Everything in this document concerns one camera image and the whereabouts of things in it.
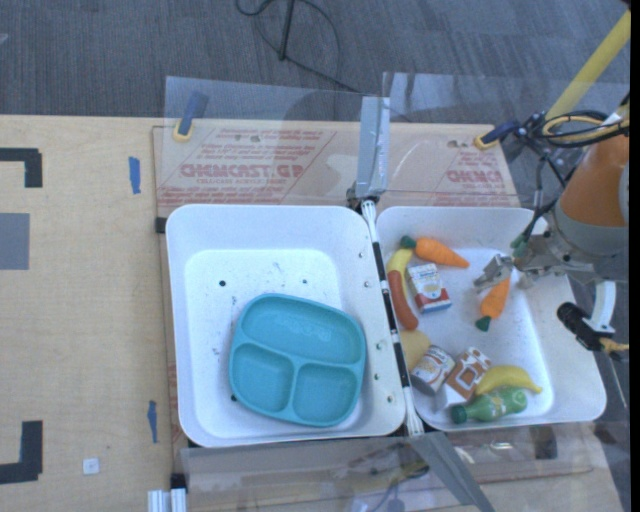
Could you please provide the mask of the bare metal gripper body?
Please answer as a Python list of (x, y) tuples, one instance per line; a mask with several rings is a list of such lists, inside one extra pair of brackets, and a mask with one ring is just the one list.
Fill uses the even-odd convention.
[(588, 284), (596, 278), (596, 258), (559, 233), (531, 235), (527, 240), (520, 237), (512, 243), (512, 257), (514, 266), (530, 280), (555, 275)]

